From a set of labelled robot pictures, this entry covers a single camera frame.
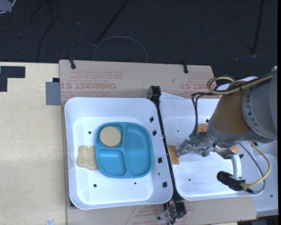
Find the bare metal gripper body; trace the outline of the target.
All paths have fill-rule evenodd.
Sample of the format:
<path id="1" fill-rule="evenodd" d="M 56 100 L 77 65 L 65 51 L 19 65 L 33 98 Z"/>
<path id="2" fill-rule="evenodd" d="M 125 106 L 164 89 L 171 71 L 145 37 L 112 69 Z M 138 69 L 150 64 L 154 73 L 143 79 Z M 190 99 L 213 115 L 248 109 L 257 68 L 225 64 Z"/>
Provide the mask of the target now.
<path id="1" fill-rule="evenodd" d="M 219 149 L 222 142 L 216 139 L 211 133 L 191 133 L 188 144 L 190 150 L 196 150 L 203 157 L 206 157 L 211 151 Z"/>

